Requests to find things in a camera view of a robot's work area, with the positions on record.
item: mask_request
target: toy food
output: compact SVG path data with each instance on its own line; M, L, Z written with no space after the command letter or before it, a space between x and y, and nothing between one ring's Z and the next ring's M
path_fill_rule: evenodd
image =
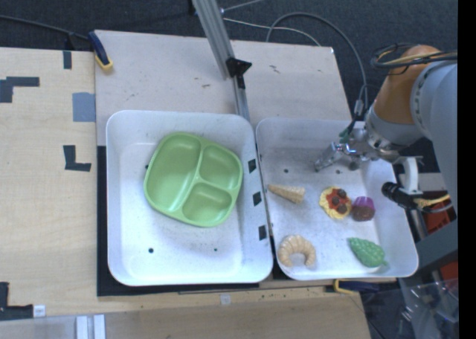
M296 204L303 201L304 194L306 193L304 187L283 186L281 184L269 184L268 190Z
M375 216L375 207L373 206L372 198L359 196L353 202L350 213L357 222L367 222L368 220L372 220Z
M319 205L333 219L343 219L352 208L352 202L345 190L336 186L328 187L322 192Z
M293 253L302 253L305 257L306 266L312 266L315 262L315 248L310 241L300 235L291 235L283 239L277 250L277 258L285 266L292 266L290 256Z
M375 268L376 266L386 265L384 260L385 252L380 245L365 239L357 237L350 237L347 239L350 249L356 255L362 265L368 268Z

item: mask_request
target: toy green lettuce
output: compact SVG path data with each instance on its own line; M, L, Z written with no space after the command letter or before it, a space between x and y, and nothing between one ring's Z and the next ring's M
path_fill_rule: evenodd
M347 241L358 260L368 268L375 268L376 266L387 264L384 260L384 250L375 242L357 237L350 237Z

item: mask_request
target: black cable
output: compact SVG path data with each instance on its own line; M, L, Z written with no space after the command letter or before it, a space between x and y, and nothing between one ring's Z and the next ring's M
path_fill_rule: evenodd
M266 42L269 42L273 30L277 27L278 24L280 24L284 19L292 18L294 16L304 16L304 17L307 17L307 18L316 19L320 22L323 22L324 24L330 26L334 31L336 31L342 38L344 38L345 42L349 45L350 49L353 51L353 53L354 53L354 55L357 59L357 63L358 63L358 66L360 68L360 72L361 72L361 76L362 76L363 84L362 84L360 92L359 92L359 94L360 94L359 97L360 98L359 98L358 101L362 102L361 95L362 95L362 92L364 92L365 93L364 104L367 107L367 105L368 105L367 77L365 76L365 70L364 70L364 66L362 65L360 55L358 54L356 48L354 47L354 45L352 44L350 39L345 35L345 33L343 33L337 26L335 26L333 23L329 22L327 19L325 19L325 18L323 18L323 17L321 17L317 14L314 14L314 13L305 13L305 12L301 12L301 11L298 11L298 12L295 12L295 13L285 14L285 15L281 16L280 18L276 19L273 22L273 24L270 26L269 31L266 34ZM341 137L341 141L343 141L343 142L347 141L347 139L348 139L350 133L352 132L352 130L354 128L354 125L356 124L356 121L359 117L360 117L360 114L354 113L353 119L350 121L349 126L343 132L341 132L341 134L339 135Z
M334 29L340 36L342 36L342 38L344 38L344 40L346 41L346 43L350 46L350 48L352 49L354 55L356 56L356 59L357 59L357 62L358 62L358 66L360 67L360 71L361 71L361 75L362 75L362 79L363 79L363 83L364 85L367 85L367 78L365 76L365 71L364 71L364 66L362 65L362 61L360 59L360 56L358 55L358 52L356 50L356 48L354 47L354 45L352 44L352 42L350 41L349 38L347 38L347 36L339 29L337 28L337 26L335 26L333 23L329 22L327 19L325 18L322 18L321 16L317 15L317 14L313 14L313 13L304 13L304 12L296 12L296 13L288 13L286 15L283 15L281 16L280 18L276 19L273 24L271 25L271 27L269 28L269 31L266 35L266 42L269 42L269 39L271 38L271 34L274 30L274 28L280 24L284 19L288 19L288 18L292 18L294 16L304 16L304 17L307 17L307 18L311 18L311 19L317 19L318 21L320 22L323 22L325 23L326 25L329 25L332 29Z
M33 26L37 26L37 27L40 27L40 28L46 28L48 30L53 30L53 31L57 31L57 32L60 32L60 33L65 33L68 36L75 36L79 39L89 41L89 39L86 35L81 35L79 33L73 32L73 31L65 30L63 28L58 28L56 26L47 25L47 24L41 23L41 22L35 22L35 21L30 21L30 20L27 20L27 19L23 19L23 18L16 18L14 16L6 16L6 15L0 15L0 19L4 19L4 20L7 20L7 21L11 21L11 22L20 22L20 23L24 23L26 25L33 25Z
M372 326L372 328L376 331L376 333L378 335L380 335L379 339L384 339L385 336L382 334L382 332L377 328L377 326L372 322L372 320L369 317L367 317L367 312L365 311L365 306L362 309L360 307L360 305L358 305L357 302L352 297L350 298L350 300L354 303L354 305L356 305L357 309L360 310L364 314L365 320L367 321L367 324Z
M428 56L420 57L420 58L413 58L409 59L406 62L380 62L379 60L388 54L396 52L402 49L408 49L411 47L415 47L417 45L412 43L395 43L393 45L389 45L387 47L378 48L374 51L372 59L370 60L370 64L377 69L385 69L389 70L392 68L405 68L402 73L405 73L406 68L410 65L418 65L418 64L428 64L431 62L441 62L444 60L457 60L458 55L457 51L438 51L433 54L429 54Z

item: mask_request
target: wooden table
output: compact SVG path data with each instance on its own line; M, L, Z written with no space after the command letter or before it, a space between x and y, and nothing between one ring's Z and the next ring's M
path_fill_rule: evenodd
M274 280L270 275L259 288L249 290L97 297L96 151L104 144L107 117L121 109L234 112L233 99L229 98L231 87L223 88L227 81L216 76L218 68L206 39L107 31L98 31L98 35L115 62L112 73L102 72L90 52L0 49L0 81L13 84L11 102L0 103L0 281L10 283L9 305L44 305L49 317L110 314L108 330L116 327L123 333L120 336L116 332L115 338L127 338L127 329L118 328L121 324L128 329L142 325L139 331L144 338L148 338L147 332L157 333L154 311L158 309L163 317L170 317L161 320L161 329L181 332L183 338L194 338L192 327L198 333L205 332L208 325L201 321L205 317L216 325L215 336L209 338L220 337L220 330L230 324L236 338L242 337L238 334L245 332L245 326L250 332L268 332L260 335L262 338L270 337L270 333L279 336L279 332L310 338L318 330L329 333L327 338L368 338L359 296L326 293L323 285L330 280L307 283ZM140 44L128 46L130 39ZM183 44L170 45L178 40ZM245 81L254 125L273 115L350 118L331 48L233 44L238 58L253 63ZM168 46L169 56L157 51L155 45ZM199 62L175 62L173 66L174 55L183 53L185 45L193 48L188 50L192 57L196 48L201 55ZM161 55L160 71L150 67L150 56L143 56L149 57L145 64L137 56L139 51L144 53L144 47ZM123 50L129 59L121 53ZM142 89L147 90L144 95L139 95L137 84L131 84L127 76L142 82ZM195 86L196 97L203 97L204 102L187 99L177 103L177 82L160 87L157 84L164 83L157 76L161 81L175 79L183 86ZM25 77L38 79L38 86L15 83ZM219 89L217 97L226 100L224 103L210 98L215 88ZM148 92L152 90L161 92L161 96L151 99ZM95 94L97 122L75 120L73 99L78 94ZM168 94L175 96L167 99ZM292 106L283 107L286 101ZM65 169L65 146L74 146L74 163L91 164L89 171ZM122 311L128 313L121 319L112 314ZM174 320L177 315L189 319ZM19 324L1 323L0 337L2 331L19 330ZM28 330L32 324L38 323L23 322L21 327Z

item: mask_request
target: metal pole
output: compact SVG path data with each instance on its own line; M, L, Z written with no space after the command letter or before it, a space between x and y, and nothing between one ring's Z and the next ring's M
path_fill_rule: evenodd
M249 120L248 102L246 100L242 73L238 75L231 74L228 70L227 61L234 59L235 56L218 4L216 0L192 0L192 2L196 8L196 12L223 78L227 79L232 77L234 80L235 108L237 114Z

